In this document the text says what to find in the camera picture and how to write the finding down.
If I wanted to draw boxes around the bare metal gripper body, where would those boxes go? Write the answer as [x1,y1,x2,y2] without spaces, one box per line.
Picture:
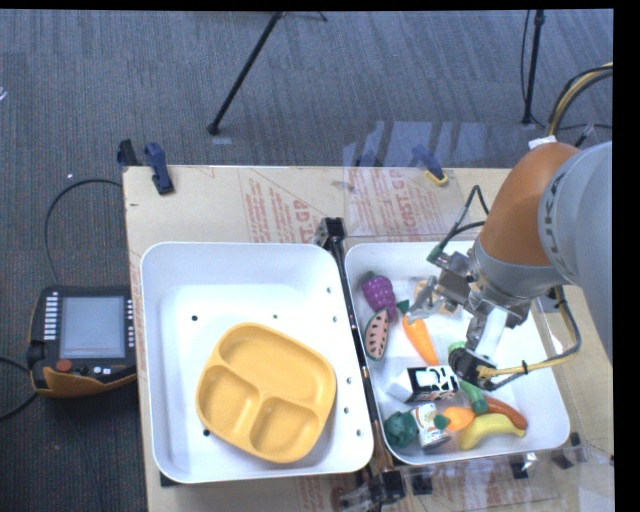
[433,249,532,329]

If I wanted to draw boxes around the purple grapes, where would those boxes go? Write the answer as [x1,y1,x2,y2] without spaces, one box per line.
[360,271,398,322]

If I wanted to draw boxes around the watermelon slice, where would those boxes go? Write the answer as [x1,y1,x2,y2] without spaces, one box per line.
[363,306,392,362]

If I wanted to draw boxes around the black and white carton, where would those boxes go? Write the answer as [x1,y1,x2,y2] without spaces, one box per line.
[387,364,461,405]

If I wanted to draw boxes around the green cucumber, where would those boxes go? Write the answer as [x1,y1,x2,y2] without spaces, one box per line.
[447,341,489,416]

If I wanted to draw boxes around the small white can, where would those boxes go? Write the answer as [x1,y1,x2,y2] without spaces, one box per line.
[410,401,452,452]

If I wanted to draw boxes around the green broccoli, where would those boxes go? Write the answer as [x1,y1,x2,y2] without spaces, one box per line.
[383,410,419,448]

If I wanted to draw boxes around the orange sausage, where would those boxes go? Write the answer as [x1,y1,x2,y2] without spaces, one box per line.
[482,396,529,431]

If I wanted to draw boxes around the yellow banana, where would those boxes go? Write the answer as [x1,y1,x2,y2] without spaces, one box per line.
[458,412,528,451]

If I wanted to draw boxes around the white plastic tray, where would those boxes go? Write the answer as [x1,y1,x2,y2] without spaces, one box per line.
[139,241,375,485]
[343,240,572,466]

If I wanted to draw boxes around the yellow divided plate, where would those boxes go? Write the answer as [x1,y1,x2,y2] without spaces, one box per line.
[194,322,338,465]

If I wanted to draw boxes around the brown cardboard board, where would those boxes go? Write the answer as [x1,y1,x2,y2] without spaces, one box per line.
[122,165,614,512]

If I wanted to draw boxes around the black tripod leg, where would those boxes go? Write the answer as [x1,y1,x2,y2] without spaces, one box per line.
[519,9,547,126]
[206,10,329,137]

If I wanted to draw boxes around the black cylinder on white bracket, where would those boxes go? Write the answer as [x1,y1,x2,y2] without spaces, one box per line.
[448,305,509,392]

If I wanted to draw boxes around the black block with wires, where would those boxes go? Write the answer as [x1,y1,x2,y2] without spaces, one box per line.
[314,216,348,246]
[366,468,407,505]

